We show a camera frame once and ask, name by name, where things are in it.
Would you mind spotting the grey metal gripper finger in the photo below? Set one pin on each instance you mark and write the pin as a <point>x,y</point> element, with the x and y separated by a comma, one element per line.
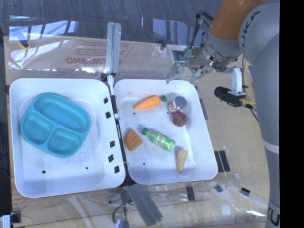
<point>174,71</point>
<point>197,75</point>

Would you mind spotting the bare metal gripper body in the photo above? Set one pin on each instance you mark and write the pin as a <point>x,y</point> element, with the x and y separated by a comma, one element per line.
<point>199,57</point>

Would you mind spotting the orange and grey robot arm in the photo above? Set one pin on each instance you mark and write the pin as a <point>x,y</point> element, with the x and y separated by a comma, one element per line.
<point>263,56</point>

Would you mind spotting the small can with grey lid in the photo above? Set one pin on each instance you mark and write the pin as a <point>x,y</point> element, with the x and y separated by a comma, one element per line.
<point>177,103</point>

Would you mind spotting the orange carrot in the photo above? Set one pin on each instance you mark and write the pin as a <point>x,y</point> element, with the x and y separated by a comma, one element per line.
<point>148,102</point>

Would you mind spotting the brown cardboard board, red print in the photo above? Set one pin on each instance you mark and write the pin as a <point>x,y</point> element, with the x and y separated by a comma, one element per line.
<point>228,132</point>

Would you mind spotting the green plastic bottle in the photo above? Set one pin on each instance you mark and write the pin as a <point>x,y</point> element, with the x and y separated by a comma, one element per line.
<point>160,139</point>

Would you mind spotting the orange waffle biscuit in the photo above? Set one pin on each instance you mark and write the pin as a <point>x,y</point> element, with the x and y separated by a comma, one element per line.
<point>132,140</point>

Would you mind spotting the beige ice cream cone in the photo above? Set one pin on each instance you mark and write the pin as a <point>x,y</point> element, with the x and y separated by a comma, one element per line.
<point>181,160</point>

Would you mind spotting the white plastic tray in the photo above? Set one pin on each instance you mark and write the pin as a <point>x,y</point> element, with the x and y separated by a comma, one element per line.
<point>154,167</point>
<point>71,174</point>

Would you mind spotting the blue divided plate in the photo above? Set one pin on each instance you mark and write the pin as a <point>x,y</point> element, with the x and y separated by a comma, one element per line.
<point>55,125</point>

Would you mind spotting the black cylinder on white bracket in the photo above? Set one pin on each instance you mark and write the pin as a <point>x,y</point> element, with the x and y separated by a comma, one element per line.
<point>229,96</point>

